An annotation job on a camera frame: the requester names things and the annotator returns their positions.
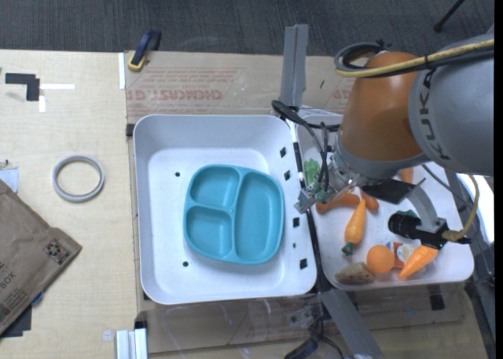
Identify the brown cardboard board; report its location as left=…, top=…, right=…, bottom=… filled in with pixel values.
left=123, top=49, right=479, bottom=354

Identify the orange ball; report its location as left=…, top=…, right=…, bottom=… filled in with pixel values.
left=365, top=244, right=395, bottom=275

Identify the blue divided plate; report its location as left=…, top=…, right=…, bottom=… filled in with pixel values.
left=182, top=163, right=285, bottom=266

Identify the green broccoli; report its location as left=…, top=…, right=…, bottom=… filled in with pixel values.
left=303, top=157, right=322, bottom=188

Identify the brown paper envelope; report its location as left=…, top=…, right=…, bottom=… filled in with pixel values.
left=0, top=178, right=83, bottom=337

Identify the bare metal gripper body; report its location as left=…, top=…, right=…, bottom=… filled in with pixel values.
left=313, top=154, right=363, bottom=200

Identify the white and orange carton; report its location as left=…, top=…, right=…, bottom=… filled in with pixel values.
left=386, top=240, right=428, bottom=272

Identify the orange sausage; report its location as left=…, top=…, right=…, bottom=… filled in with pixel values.
left=315, top=192, right=361, bottom=214

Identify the black cylinder on white bracket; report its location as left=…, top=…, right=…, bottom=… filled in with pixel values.
left=361, top=178, right=450, bottom=251

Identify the brown bread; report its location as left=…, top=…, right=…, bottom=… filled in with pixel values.
left=334, top=262, right=376, bottom=285

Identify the thin black and white rod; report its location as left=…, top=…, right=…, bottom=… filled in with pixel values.
left=289, top=119, right=328, bottom=292

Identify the white tape ring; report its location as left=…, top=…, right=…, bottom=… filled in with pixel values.
left=51, top=154, right=106, bottom=203

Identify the white plastic tray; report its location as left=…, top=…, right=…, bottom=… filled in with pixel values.
left=296, top=112, right=476, bottom=292
left=132, top=113, right=318, bottom=306

